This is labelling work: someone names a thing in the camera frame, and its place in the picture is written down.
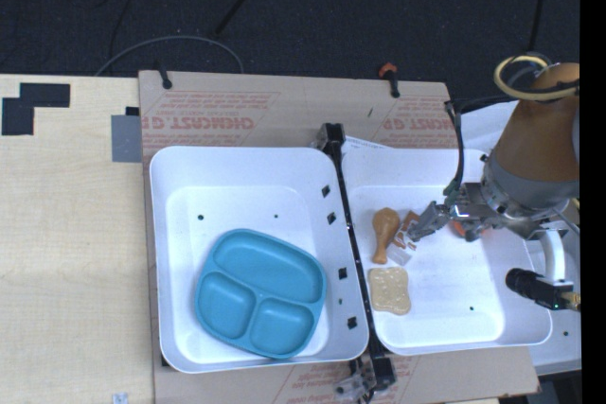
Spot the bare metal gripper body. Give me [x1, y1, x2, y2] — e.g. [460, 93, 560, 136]
[445, 178, 526, 232]

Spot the white printed paper sheet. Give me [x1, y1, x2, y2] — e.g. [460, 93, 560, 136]
[342, 134, 395, 152]

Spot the blue divided plate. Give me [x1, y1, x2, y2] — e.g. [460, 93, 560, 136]
[193, 228, 329, 360]

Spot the black block with thin wires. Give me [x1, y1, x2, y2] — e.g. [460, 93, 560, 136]
[316, 122, 347, 153]
[367, 355, 397, 393]

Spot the black cylinder on white bracket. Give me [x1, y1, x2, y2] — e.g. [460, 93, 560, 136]
[505, 221, 577, 311]

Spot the brown chicken drumstick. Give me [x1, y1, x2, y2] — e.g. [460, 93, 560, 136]
[370, 206, 401, 266]

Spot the beige bread slice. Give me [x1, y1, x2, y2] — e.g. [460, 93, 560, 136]
[366, 266, 412, 316]

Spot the thin black rod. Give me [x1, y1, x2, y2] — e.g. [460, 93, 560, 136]
[329, 141, 387, 361]

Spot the brown cardboard board red print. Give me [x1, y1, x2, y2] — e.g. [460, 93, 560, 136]
[137, 69, 542, 404]

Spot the white plastic tray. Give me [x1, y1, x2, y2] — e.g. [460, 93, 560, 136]
[340, 145, 555, 357]
[149, 145, 371, 375]

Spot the clear packet with brown print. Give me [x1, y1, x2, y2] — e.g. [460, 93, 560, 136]
[389, 209, 421, 267]

